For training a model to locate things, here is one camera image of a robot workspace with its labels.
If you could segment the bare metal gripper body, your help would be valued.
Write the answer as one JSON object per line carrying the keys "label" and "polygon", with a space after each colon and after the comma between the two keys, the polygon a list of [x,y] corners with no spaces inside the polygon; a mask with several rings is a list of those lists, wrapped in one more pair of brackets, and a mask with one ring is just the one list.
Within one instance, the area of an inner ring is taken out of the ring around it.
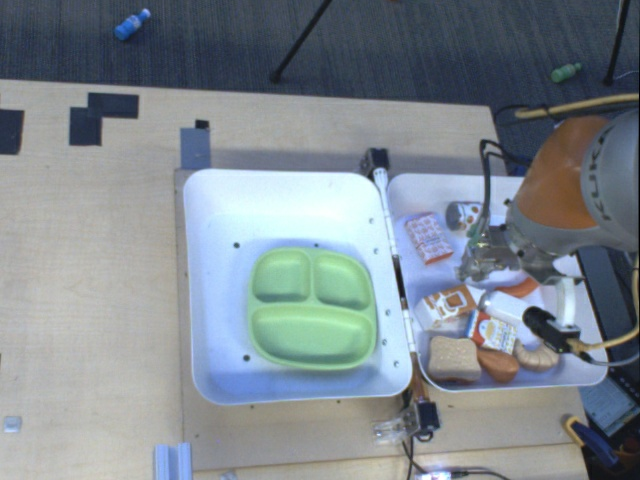
{"label": "bare metal gripper body", "polygon": [[474,250],[475,264],[484,274],[494,271],[517,271],[520,263],[506,240],[503,225],[489,226],[478,239]]}

